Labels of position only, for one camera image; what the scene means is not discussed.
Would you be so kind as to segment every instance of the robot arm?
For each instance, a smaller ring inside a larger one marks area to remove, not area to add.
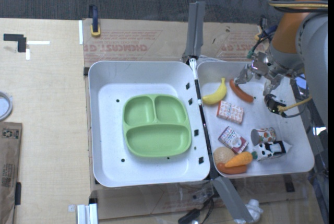
[[[252,64],[244,67],[234,83],[244,84],[253,76],[257,79],[264,76],[267,81],[263,95],[269,107],[273,96],[270,92],[280,85],[283,77],[294,80],[304,74],[314,104],[328,130],[328,3],[295,0],[287,4],[277,2],[276,5],[282,5],[282,11],[286,13],[269,48],[265,53],[251,52]]]

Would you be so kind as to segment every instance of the black cable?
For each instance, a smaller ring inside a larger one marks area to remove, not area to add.
[[[293,9],[293,8],[282,8],[275,7],[274,9],[282,13],[327,13],[328,9]]]
[[[266,39],[269,39],[269,41],[271,40],[271,34],[270,35],[267,35],[266,37],[260,39],[256,42],[256,44],[252,47],[252,49],[248,52],[247,54],[247,58],[250,59],[252,58],[257,46],[259,46],[262,42],[264,42]]]
[[[265,34],[265,28],[267,27],[267,21],[264,21],[263,19],[260,21],[260,27],[262,29],[259,39],[257,40],[256,44],[252,47],[252,50],[255,51],[256,47],[261,44],[261,42],[266,40],[266,37],[263,38],[263,35]]]
[[[293,114],[293,115],[286,115],[286,114],[283,115],[283,114],[282,114],[281,116],[282,116],[283,118],[293,118],[293,117],[296,117],[296,116],[301,115],[302,113],[304,113],[305,108],[306,108],[306,104],[302,104],[302,105],[304,105],[304,108],[303,108],[303,110],[302,110],[300,113]]]
[[[213,208],[214,208],[213,197],[210,197],[208,201],[210,202],[209,210],[208,210],[207,214],[205,215],[205,218],[203,219],[203,221],[202,221],[200,224],[203,224],[203,223],[209,218],[210,214],[211,214],[212,211],[213,211]]]
[[[302,76],[302,75],[298,75],[298,77],[300,77],[303,80],[306,80],[306,78],[304,76]]]
[[[202,208],[200,209],[201,211],[207,207],[207,205],[210,203],[210,201],[213,199],[213,195],[210,196],[208,199],[206,199],[206,201],[203,203]]]

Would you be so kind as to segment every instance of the blue clamp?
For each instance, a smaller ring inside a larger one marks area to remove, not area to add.
[[[93,23],[90,26],[92,37],[99,37],[101,35],[100,25],[98,23],[98,8],[95,5],[89,5],[88,18],[93,18]]]

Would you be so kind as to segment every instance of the white tray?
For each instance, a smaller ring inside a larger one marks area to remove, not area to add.
[[[283,140],[292,145],[286,155],[278,158],[252,161],[247,165],[246,173],[228,175],[220,173],[229,178],[245,178],[249,176],[262,176],[272,174],[286,174],[307,172],[314,166],[314,155],[309,144],[305,127],[300,116],[283,118],[271,113],[265,105],[263,90],[265,78],[257,80],[253,78],[250,82],[240,85],[246,93],[256,97],[253,103],[247,103],[238,98],[229,85],[229,80],[239,75],[245,62],[203,62],[197,67],[197,75],[201,95],[213,93],[219,86],[221,78],[225,77],[228,88],[224,101],[244,108],[244,117],[241,124],[216,117],[217,105],[205,105],[204,114],[207,122],[208,133],[212,152],[218,147],[224,146],[218,141],[219,135],[227,126],[233,128],[238,134],[248,141],[246,151],[252,151],[251,130],[261,127],[273,127],[277,132],[277,140]],[[284,78],[281,85],[271,92],[277,101],[282,100],[287,105],[295,104],[295,98],[290,86],[290,80]],[[298,108],[286,111],[287,115],[297,114]]]
[[[93,171],[100,184],[121,187],[192,182],[207,177],[208,150],[189,66],[182,62],[102,61],[90,67],[88,78]],[[135,156],[126,146],[122,127],[125,102],[136,95],[153,93],[176,96],[186,107],[192,144],[180,155],[145,158]]]

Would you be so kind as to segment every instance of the cardboard sheet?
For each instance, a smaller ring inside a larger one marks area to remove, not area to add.
[[[12,224],[22,124],[0,122],[0,131],[0,223]]]
[[[85,67],[98,61],[180,61],[186,49],[187,22],[100,19],[99,37],[92,37],[91,24],[82,21]],[[201,56],[249,61],[258,33],[255,24],[205,22]],[[261,43],[255,52],[267,46]]]

